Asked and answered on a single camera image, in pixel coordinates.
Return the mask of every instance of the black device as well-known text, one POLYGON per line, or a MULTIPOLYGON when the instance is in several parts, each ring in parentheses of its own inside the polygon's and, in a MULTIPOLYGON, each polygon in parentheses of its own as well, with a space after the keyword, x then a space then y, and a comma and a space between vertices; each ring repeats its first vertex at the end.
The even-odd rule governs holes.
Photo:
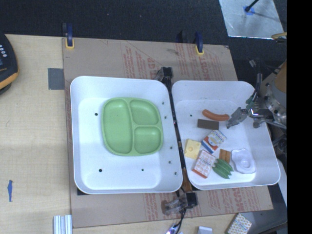
POLYGON ((5 34, 0 31, 0 94, 11 87, 19 71, 12 45, 5 34))

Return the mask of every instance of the white tray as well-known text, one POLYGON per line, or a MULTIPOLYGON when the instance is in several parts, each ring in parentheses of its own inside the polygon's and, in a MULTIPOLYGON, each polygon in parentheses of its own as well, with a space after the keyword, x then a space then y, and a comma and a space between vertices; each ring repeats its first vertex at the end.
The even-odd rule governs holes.
POLYGON ((182 169, 168 90, 156 80, 82 76, 70 86, 74 178, 87 194, 174 192, 182 169), (110 98, 133 97, 158 107, 163 145, 146 156, 118 156, 103 142, 100 112, 110 98))
MULTIPOLYGON (((197 127, 199 118, 209 120, 202 115, 202 110, 231 115, 238 107, 246 108, 245 101, 253 91, 254 88, 243 81, 177 81, 172 93, 183 149, 186 139, 201 142, 211 131, 197 127)), ((242 123, 229 129, 225 122, 220 122, 219 130, 227 137, 220 148, 228 151, 241 148, 249 150, 255 159, 256 172, 232 172, 230 179, 223 179, 211 171, 208 178, 202 178, 192 171, 194 159, 186 157, 188 178, 196 188, 211 190, 262 186, 279 181, 280 169, 266 124, 253 128, 253 120, 247 117, 242 123)), ((219 157, 220 148, 214 152, 214 156, 219 157)))

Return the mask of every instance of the black fabric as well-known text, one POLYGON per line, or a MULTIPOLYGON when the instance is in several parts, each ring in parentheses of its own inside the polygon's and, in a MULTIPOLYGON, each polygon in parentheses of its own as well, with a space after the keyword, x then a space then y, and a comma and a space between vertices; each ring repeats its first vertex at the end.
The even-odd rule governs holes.
MULTIPOLYGON (((273 1, 287 31, 287 0, 273 1)), ((228 37, 219 0, 0 0, 5 34, 62 36, 64 22, 83 38, 175 42, 184 30, 193 41, 200 31, 204 44, 229 46, 238 79, 252 85, 248 59, 279 66, 287 57, 286 44, 228 37)))

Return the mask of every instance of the green plate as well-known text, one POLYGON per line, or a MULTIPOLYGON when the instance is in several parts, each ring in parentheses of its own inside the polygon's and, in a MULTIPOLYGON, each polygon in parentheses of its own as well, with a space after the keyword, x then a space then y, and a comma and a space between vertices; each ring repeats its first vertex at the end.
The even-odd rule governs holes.
POLYGON ((142 156, 157 152, 163 142, 161 118, 148 100, 117 97, 102 107, 101 125, 106 147, 121 156, 142 156))

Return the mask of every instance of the butter box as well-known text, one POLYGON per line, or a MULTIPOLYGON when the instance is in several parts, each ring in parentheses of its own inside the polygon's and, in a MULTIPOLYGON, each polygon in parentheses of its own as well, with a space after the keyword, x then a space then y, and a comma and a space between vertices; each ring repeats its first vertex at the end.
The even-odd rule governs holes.
POLYGON ((203 147, 211 154, 226 140, 219 130, 212 130, 201 142, 203 147))
POLYGON ((184 156, 196 159, 200 146, 200 142, 188 138, 185 143, 184 156))
POLYGON ((198 154, 192 171, 203 178, 207 178, 212 169, 212 165, 215 162, 215 159, 215 156, 211 155, 205 150, 201 150, 198 154))
POLYGON ((248 233, 252 223, 245 218, 242 214, 238 213, 230 225, 230 227, 225 232, 226 234, 246 234, 248 233))

